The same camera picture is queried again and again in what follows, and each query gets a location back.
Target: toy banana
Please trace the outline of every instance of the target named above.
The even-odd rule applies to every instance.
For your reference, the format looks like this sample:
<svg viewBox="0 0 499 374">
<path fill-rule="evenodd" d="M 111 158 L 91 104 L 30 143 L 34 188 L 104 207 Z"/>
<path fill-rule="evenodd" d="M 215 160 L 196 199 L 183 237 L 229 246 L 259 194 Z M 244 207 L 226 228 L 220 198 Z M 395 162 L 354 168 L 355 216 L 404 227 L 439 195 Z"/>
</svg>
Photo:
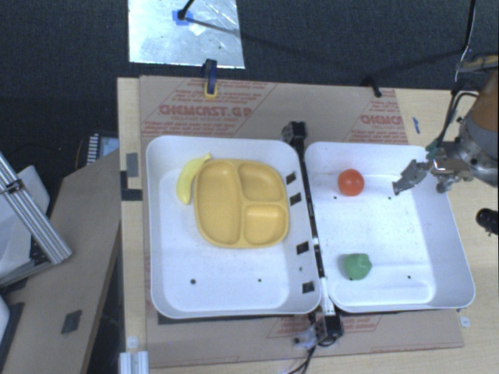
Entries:
<svg viewBox="0 0 499 374">
<path fill-rule="evenodd" d="M 196 177 L 196 173 L 200 170 L 201 166 L 209 159 L 211 159 L 211 154 L 207 153 L 204 157 L 192 159 L 182 168 L 177 180 L 177 197 L 182 203 L 186 205 L 190 203 L 193 179 Z"/>
</svg>

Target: yellow plate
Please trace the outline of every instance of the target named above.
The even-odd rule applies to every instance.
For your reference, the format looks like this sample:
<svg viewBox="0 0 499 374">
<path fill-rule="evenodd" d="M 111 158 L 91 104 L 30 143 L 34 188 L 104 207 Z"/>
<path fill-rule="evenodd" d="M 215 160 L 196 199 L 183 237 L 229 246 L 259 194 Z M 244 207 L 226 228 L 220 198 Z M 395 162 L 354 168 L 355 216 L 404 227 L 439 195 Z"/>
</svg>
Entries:
<svg viewBox="0 0 499 374">
<path fill-rule="evenodd" d="M 270 246 L 288 233 L 284 182 L 275 169 L 260 162 L 208 161 L 196 175 L 194 210 L 200 233 L 218 246 Z"/>
</svg>

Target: red tomato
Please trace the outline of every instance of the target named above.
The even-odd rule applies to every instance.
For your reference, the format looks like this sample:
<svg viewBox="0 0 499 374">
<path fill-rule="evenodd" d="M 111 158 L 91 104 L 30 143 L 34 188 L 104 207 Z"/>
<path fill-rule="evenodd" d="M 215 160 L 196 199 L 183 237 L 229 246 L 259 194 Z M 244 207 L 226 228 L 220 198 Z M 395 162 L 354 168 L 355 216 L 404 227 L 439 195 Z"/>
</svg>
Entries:
<svg viewBox="0 0 499 374">
<path fill-rule="evenodd" d="M 338 176 L 338 187 L 346 196 L 358 196 L 364 190 L 364 178 L 355 169 L 347 169 Z"/>
</svg>

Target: silver sheet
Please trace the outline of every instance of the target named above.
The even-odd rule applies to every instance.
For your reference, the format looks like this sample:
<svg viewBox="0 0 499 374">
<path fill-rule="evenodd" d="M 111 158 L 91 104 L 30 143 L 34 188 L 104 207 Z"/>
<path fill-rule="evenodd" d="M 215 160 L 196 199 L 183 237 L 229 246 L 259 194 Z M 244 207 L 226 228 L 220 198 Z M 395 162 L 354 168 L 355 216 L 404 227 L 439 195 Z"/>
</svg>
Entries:
<svg viewBox="0 0 499 374">
<path fill-rule="evenodd" d="M 196 0 L 193 19 L 177 24 L 173 12 L 189 0 L 129 0 L 131 62 L 244 69 L 235 0 Z"/>
</svg>

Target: blue mark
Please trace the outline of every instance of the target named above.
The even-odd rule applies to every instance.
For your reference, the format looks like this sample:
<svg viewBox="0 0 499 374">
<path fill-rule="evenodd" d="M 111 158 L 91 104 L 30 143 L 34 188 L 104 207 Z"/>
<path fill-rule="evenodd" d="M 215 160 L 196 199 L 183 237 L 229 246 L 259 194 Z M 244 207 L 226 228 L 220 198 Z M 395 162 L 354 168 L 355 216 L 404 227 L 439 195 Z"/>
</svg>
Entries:
<svg viewBox="0 0 499 374">
<path fill-rule="evenodd" d="M 186 19 L 194 19 L 193 13 L 187 10 L 186 19 L 179 19 L 179 11 L 179 9 L 174 9 L 172 11 L 172 17 L 175 23 L 179 26 L 189 25 L 189 21 L 187 21 Z"/>
<path fill-rule="evenodd" d="M 414 129 L 416 129 L 417 133 L 420 134 L 421 132 L 419 131 L 419 122 L 416 118 L 412 117 L 412 121 L 414 122 Z"/>
</svg>

